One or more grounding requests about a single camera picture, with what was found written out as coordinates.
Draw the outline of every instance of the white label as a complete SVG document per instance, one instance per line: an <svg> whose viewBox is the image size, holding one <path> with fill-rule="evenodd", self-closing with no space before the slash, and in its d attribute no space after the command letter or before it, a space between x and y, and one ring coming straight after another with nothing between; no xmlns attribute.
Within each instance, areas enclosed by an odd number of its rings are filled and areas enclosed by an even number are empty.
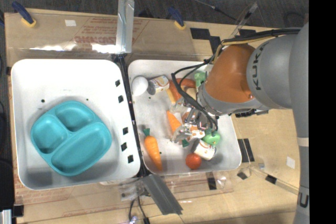
<svg viewBox="0 0 336 224"><path fill-rule="evenodd" d="M286 165L292 169L295 169L295 160L287 156Z"/></svg>
<svg viewBox="0 0 336 224"><path fill-rule="evenodd" d="M66 26L77 26L75 20L65 20L65 25Z"/></svg>

